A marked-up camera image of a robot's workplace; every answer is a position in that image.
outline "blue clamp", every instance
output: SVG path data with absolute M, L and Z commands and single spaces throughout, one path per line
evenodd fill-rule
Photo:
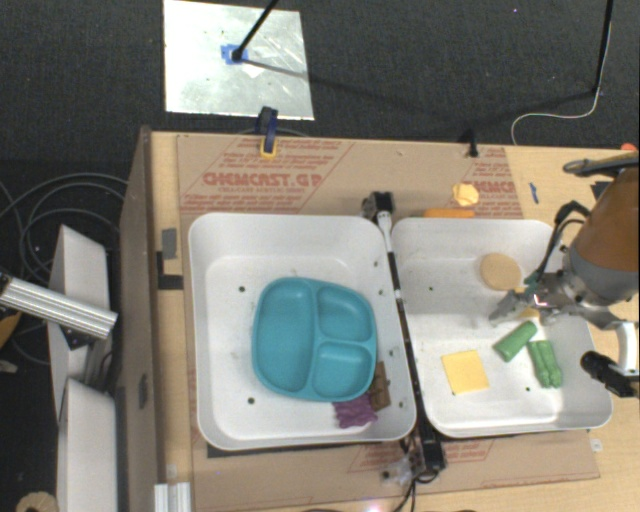
M 276 156 L 276 131 L 278 128 L 278 111 L 262 107 L 258 119 L 256 119 L 255 133 L 264 135 L 260 143 L 260 155 L 264 158 L 275 158 Z
M 227 64 L 232 64 L 232 65 L 233 64 L 242 64 L 242 61 L 249 60 L 249 50 L 243 50 L 242 59 L 240 59 L 238 61 L 233 60 L 233 57 L 231 56 L 231 54 L 233 53 L 233 50 L 235 50 L 236 48 L 240 48 L 240 45 L 238 45 L 238 44 L 223 44 L 220 47 L 220 51 L 222 53 L 222 58 Z

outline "yellow sponge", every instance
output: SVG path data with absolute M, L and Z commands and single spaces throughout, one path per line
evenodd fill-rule
M 489 387 L 489 379 L 476 350 L 444 355 L 442 365 L 454 395 Z

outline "black metal bar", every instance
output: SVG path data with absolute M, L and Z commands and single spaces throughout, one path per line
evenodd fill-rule
M 593 86 L 595 94 L 600 88 L 602 80 L 602 66 L 604 65 L 604 56 L 607 52 L 607 44 L 609 42 L 609 32 L 611 31 L 611 18 L 613 16 L 613 0 L 607 0 L 607 7 L 604 12 L 604 23 L 602 25 L 602 38 L 600 39 L 600 55 L 598 56 L 598 71 L 596 72 L 596 83 Z
M 251 39 L 253 39 L 253 36 L 256 35 L 256 32 L 260 30 L 260 27 L 262 26 L 264 21 L 267 19 L 267 16 L 269 16 L 269 14 L 271 13 L 271 11 L 274 9 L 274 7 L 279 1 L 280 0 L 271 0 L 271 2 L 269 2 L 269 5 L 267 5 L 263 13 L 258 18 L 258 21 L 256 21 L 255 25 L 251 28 L 251 30 L 247 34 L 247 37 L 244 38 L 244 41 L 242 41 L 240 46 L 238 46 L 235 50 L 231 52 L 231 60 L 233 60 L 233 62 L 240 62 L 242 60 L 242 53 L 247 48 L 247 45 L 251 42 Z

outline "cardboard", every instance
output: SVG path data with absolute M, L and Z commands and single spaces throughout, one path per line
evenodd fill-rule
M 125 341 L 131 346 L 125 349 L 122 379 L 131 510 L 152 510 L 151 484 L 158 481 L 191 481 L 194 510 L 201 512 L 309 508 L 400 497 L 405 490 L 383 482 L 385 468 L 403 456 L 395 442 L 239 454 L 207 446 L 194 414 L 193 327 L 184 257 L 186 229 L 197 215 L 352 215 L 371 191 L 392 190 L 398 220 L 421 216 L 427 208 L 459 207 L 452 187 L 460 182 L 480 191 L 479 202 L 471 207 L 477 217 L 520 218 L 534 211 L 529 182 L 511 174 L 511 153 L 502 147 L 480 147 L 480 157 L 473 159 L 462 144 L 283 138 L 275 160 L 260 159 L 258 148 L 259 138 L 251 136 L 147 133 L 141 139 L 121 224 L 131 265 L 123 277 L 123 283 L 128 279 L 124 297 L 129 295 L 128 307 L 140 313 L 127 315 L 130 334 L 125 332 Z M 146 168 L 139 163 L 144 152 Z M 577 150 L 568 151 L 566 160 L 575 154 Z M 531 161 L 556 165 L 558 159 L 557 153 L 547 153 L 547 160 L 543 155 Z M 544 204 L 549 187 L 536 185 Z M 557 204 L 527 216 L 550 222 Z M 177 242 L 177 252 L 167 258 L 162 255 L 165 230 L 176 230 Z M 150 379 L 153 401 L 148 406 L 155 414 L 129 404 L 141 373 Z M 448 468 L 419 493 L 575 481 L 599 474 L 584 431 L 452 441 L 445 450 Z

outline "black carpet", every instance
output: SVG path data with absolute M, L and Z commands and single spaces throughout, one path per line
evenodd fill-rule
M 262 7 L 265 1 L 218 2 Z M 301 12 L 316 121 L 283 122 L 310 135 L 510 144 L 520 114 L 587 112 L 605 0 L 282 0 Z M 141 125 L 237 132 L 248 118 L 164 111 L 160 0 L 0 2 L 0 182 L 15 197 L 52 177 L 126 178 Z M 575 121 L 529 118 L 520 144 L 617 148 L 638 144 L 640 1 L 618 0 L 595 112 Z M 20 205 L 27 216 L 38 196 Z M 67 190 L 48 208 L 77 205 L 117 222 L 113 198 Z M 6 198 L 0 192 L 0 212 Z M 49 219 L 33 236 L 52 255 L 56 225 L 109 245 L 89 220 Z M 0 265 L 14 273 L 18 230 L 0 217 Z M 22 328 L 32 323 L 25 323 Z M 20 344 L 47 357 L 43 331 Z M 9 344 L 0 359 L 0 511 L 55 489 L 55 419 L 48 369 Z

